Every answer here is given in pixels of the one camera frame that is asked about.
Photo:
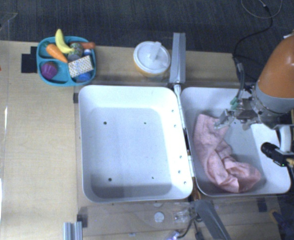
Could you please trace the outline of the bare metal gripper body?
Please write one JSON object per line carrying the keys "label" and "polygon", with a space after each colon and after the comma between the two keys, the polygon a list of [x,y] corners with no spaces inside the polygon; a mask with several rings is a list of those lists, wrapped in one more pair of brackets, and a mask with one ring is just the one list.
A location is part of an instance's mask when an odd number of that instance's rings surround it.
{"label": "bare metal gripper body", "polygon": [[242,124],[244,131],[249,130],[253,124],[260,123],[253,97],[238,99],[234,116]]}

